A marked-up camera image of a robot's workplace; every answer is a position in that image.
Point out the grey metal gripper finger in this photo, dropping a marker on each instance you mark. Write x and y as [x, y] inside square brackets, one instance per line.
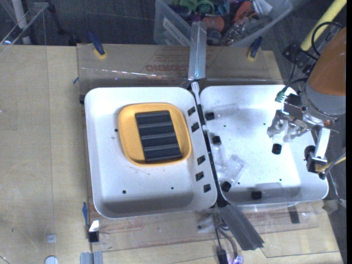
[277, 124]
[296, 129]

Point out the brown cardboard board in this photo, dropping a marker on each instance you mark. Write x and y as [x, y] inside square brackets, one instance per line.
[129, 65]

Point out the white plastic tray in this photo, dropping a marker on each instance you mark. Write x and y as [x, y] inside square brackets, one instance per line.
[107, 147]
[253, 136]

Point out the yellow plate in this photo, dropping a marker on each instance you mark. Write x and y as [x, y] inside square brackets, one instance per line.
[127, 136]

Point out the black cylinder on white bracket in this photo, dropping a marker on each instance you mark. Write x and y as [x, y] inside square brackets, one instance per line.
[320, 144]

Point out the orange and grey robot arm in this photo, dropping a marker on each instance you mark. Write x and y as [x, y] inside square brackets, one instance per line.
[330, 65]

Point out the black ribbed block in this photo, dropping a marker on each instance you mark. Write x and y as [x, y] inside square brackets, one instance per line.
[159, 136]

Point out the small black and white box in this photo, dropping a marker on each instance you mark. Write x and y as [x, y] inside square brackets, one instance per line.
[93, 231]

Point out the clear plastic storage bin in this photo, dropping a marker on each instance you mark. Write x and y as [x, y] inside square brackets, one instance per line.
[170, 29]

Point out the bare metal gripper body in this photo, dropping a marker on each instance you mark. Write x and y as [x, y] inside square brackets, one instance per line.
[295, 111]

